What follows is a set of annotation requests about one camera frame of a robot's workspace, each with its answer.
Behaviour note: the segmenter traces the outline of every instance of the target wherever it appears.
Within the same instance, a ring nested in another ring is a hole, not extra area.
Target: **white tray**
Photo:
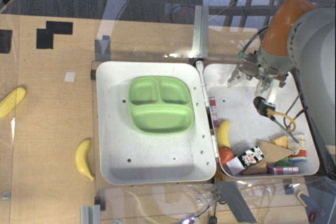
[[[229,141],[235,154],[240,155],[245,150],[258,145],[259,140],[270,141],[281,135],[285,135],[277,124],[268,118],[258,114],[253,105],[257,80],[243,80],[240,84],[228,88],[227,80],[231,77],[235,65],[212,64],[205,68],[204,77],[207,84],[209,97],[216,98],[217,113],[219,123],[224,120],[230,121],[228,131]],[[287,77],[286,85],[279,89],[276,98],[276,111],[285,113],[297,97],[298,91],[295,81],[291,75]],[[298,100],[290,111],[289,115],[296,115],[302,109]],[[299,167],[298,175],[313,175],[319,169],[319,159],[313,143],[305,115],[301,115],[295,120],[297,128],[294,134],[304,134],[306,137],[306,161],[297,161],[293,164]],[[235,178],[246,178],[246,176],[233,176],[229,169],[223,167],[223,171]],[[254,177],[281,177],[273,175]]]
[[[128,115],[130,82],[141,76],[171,76],[188,86],[194,125],[177,135],[137,132]],[[97,69],[100,165],[114,185],[205,181],[216,162],[197,70],[183,63],[105,62]]]

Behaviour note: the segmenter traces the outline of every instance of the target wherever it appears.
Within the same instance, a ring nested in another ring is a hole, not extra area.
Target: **green object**
[[[289,162],[289,158],[285,157],[281,160],[279,160],[278,162],[275,163],[276,167],[288,167],[288,166],[293,166],[290,162]]]
[[[194,124],[194,109],[186,84],[173,77],[138,77],[128,90],[133,127],[143,134],[180,134]]]

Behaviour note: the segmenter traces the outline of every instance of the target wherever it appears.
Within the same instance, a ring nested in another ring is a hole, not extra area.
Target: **wooden surface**
[[[13,160],[0,155],[0,169],[11,169],[13,161],[12,170],[0,175],[0,191],[8,188],[12,191],[10,201],[0,200],[0,223],[79,223],[80,207],[93,205],[96,190],[106,187],[112,193],[124,191],[104,183],[99,171],[94,169],[95,159],[99,158],[95,146],[90,150],[89,163],[97,182],[90,182],[75,167],[77,146],[84,139],[93,138],[95,132],[90,71],[101,21],[33,16],[11,16],[1,20],[4,16],[0,15],[0,29],[15,32],[19,38],[19,51],[16,61],[12,54],[0,55],[1,83],[4,83],[3,78],[8,81],[9,77],[17,76],[17,84],[27,89],[27,95],[16,113],[0,121],[2,130],[9,134],[9,122],[14,116],[16,118],[14,151],[11,146],[5,150],[4,144],[11,143],[10,136],[7,135],[7,142],[0,141],[1,154],[13,155]],[[36,49],[36,29],[45,28],[47,20],[73,22],[73,34],[54,35],[54,49]],[[183,51],[184,48],[188,51],[192,30],[193,27],[188,25],[119,22],[114,26],[111,38],[112,55],[115,58],[126,55],[139,58],[154,52],[152,55],[162,58],[167,52]],[[240,49],[237,44],[250,36],[251,32],[211,30],[209,54],[217,58],[234,57]],[[76,73],[74,82],[65,82],[67,72]],[[185,212],[201,210],[193,203],[188,208],[180,205],[180,188],[180,185],[161,186],[161,192],[153,192],[157,190],[154,186],[137,187],[131,189],[131,192],[138,191],[136,195],[127,197],[135,199],[128,201],[120,195],[111,197],[109,202],[112,207],[119,202],[125,206],[124,217],[119,216],[123,223],[177,223],[186,216]],[[163,199],[162,206],[166,208],[153,206],[157,199]],[[270,204],[266,200],[260,202],[260,197],[256,201],[247,199],[247,203],[259,223],[307,223],[305,210],[293,195],[273,195]],[[219,206],[217,216],[218,223],[235,223],[227,206]],[[116,216],[105,213],[105,217],[102,223],[107,224]]]

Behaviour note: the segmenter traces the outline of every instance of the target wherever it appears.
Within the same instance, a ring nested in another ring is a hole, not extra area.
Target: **green plate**
[[[133,127],[143,134],[180,134],[194,124],[194,110],[186,84],[173,77],[138,77],[128,90]]]

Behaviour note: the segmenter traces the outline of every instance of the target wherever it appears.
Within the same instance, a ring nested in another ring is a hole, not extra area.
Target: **yellow banana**
[[[218,147],[222,146],[231,147],[227,135],[229,127],[230,127],[230,121],[224,121],[219,125],[217,130]]]
[[[91,181],[94,181],[94,176],[92,176],[88,161],[87,161],[87,156],[89,152],[89,148],[91,145],[91,140],[86,139],[80,145],[78,146],[76,150],[76,167],[78,172],[80,172],[82,175],[87,176]]]
[[[22,87],[14,89],[4,100],[0,102],[0,118],[6,116],[18,105],[26,95],[26,90]]]

